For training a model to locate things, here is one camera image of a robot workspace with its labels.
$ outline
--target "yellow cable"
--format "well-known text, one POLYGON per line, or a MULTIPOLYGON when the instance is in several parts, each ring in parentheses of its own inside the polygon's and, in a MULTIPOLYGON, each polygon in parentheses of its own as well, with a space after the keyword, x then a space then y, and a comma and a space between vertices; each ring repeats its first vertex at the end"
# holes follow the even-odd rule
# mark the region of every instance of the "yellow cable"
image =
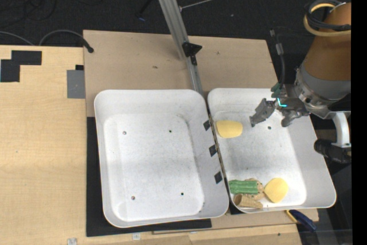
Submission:
MULTIPOLYGON (((316 9, 319 9, 321 7, 335 7, 335 5, 332 5, 330 3, 320 3, 320 4, 315 5, 311 9, 311 12, 314 12, 316 9)), ((311 34, 316 35, 316 36, 334 37, 334 36, 348 35, 348 34, 352 33, 352 30, 340 31, 340 32, 320 32, 320 31, 317 31, 317 30, 310 27, 309 22, 307 20, 307 14, 305 14, 304 17, 303 17, 303 24, 304 24, 304 27, 306 28, 307 31, 309 31, 311 34)))

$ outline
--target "black clamp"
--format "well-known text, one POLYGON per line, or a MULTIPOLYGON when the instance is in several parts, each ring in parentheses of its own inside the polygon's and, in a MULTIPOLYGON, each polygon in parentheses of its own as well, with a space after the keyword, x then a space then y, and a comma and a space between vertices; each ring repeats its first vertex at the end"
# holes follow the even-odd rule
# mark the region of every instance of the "black clamp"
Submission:
POLYGON ((191 63, 193 65, 197 65, 197 61, 196 61, 196 53, 198 53, 200 51, 200 49, 202 48, 201 45, 196 45, 196 44, 192 44, 190 42, 184 42, 182 44, 182 48, 183 51, 185 52, 185 56, 191 58, 191 63))

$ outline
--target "white plastic tray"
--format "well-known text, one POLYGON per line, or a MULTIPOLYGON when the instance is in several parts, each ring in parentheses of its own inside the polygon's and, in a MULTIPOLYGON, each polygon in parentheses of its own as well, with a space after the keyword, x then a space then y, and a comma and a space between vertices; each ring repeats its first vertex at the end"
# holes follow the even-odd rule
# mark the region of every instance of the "white plastic tray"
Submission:
POLYGON ((336 193, 324 158, 313 148, 317 137, 310 117, 295 119, 284 128, 281 113, 275 111, 265 122, 251 127, 249 117, 263 98, 272 100, 270 90, 218 88, 208 96, 214 125, 217 120, 243 125, 241 136, 230 139, 221 138, 215 128, 227 180, 256 178, 265 185, 281 177, 289 186, 279 203, 262 199, 263 210, 238 209, 249 213, 332 206, 336 193))
POLYGON ((223 215, 228 194, 204 98, 106 90, 95 98, 103 211, 116 227, 223 215))

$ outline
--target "brown cylinder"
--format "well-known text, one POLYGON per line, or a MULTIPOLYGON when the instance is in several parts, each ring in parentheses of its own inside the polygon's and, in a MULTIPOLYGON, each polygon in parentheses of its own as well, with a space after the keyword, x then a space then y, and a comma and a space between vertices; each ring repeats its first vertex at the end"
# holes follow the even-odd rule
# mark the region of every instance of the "brown cylinder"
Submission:
MULTIPOLYGON (((352 24, 352 3, 336 7, 324 21, 327 24, 352 24)), ((334 32, 320 29, 321 32, 334 32)), ((304 59, 305 70, 313 77, 330 81, 350 81, 352 75, 352 35, 316 36, 304 59)))

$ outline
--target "table surface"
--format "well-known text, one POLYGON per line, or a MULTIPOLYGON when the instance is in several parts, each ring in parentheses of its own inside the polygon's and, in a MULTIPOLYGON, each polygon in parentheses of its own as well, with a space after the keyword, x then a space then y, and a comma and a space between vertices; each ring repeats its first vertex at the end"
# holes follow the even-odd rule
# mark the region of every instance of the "table surface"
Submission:
MULTIPOLYGON (((0 59, 11 59, 12 50, 42 51, 42 65, 21 66, 19 83, 0 83, 0 244, 61 245, 67 244, 69 238, 76 238, 77 244, 101 245, 205 245, 224 242, 228 245, 244 242, 301 244, 296 225, 284 212, 226 214, 212 219, 213 227, 210 230, 199 230, 195 234, 184 231, 143 232, 140 233, 140 241, 133 241, 132 234, 86 237, 86 117, 88 99, 93 96, 93 91, 98 91, 88 86, 88 83, 93 84, 89 77, 95 75, 92 70, 95 60, 92 58, 97 56, 103 59, 102 48, 114 48, 116 44, 119 44, 120 52, 124 52, 124 48, 132 46, 131 40, 135 43, 141 41, 145 48, 146 40, 158 41, 158 47, 164 52, 167 46, 170 47, 170 42, 173 46, 173 41, 168 38, 170 36, 158 34, 85 31, 84 35, 96 49, 93 57, 85 57, 88 53, 83 48, 0 46, 0 59), (84 58, 89 59, 85 63, 86 99, 68 99, 67 70, 75 69, 77 64, 84 64, 84 58)), ((238 78, 242 69, 246 72, 245 80, 238 79, 242 87, 271 87, 276 81, 268 48, 263 40, 191 37, 190 41, 202 43, 206 48, 202 50, 201 56, 201 52, 197 56, 204 91, 225 87, 226 83, 229 87, 235 87, 233 77, 238 78), (231 56, 231 49, 236 54, 231 56), (233 64, 234 73, 231 74, 228 67, 233 64)), ((166 77, 165 71, 172 71, 182 63, 175 60, 174 48, 167 53, 170 57, 166 58, 166 61, 173 60, 174 67, 166 67, 165 62, 155 64, 161 60, 159 51, 145 51, 147 57, 140 47, 137 50, 141 50, 137 53, 143 56, 140 66, 148 64, 149 71, 164 69, 161 77, 166 77)), ((103 71, 101 64, 105 63, 108 63, 108 59, 99 64, 102 82, 108 80, 105 72, 111 69, 103 71)), ((139 71, 139 65, 131 66, 139 71)), ((120 67, 120 71, 126 77, 130 65, 127 68, 120 67)), ((177 88, 190 88, 184 71, 184 68, 178 71, 183 84, 177 88)), ((97 88, 101 87, 101 83, 96 84, 97 88)), ((89 114, 93 116, 93 110, 89 110, 89 114)), ((316 209, 302 212, 318 220, 316 209)))

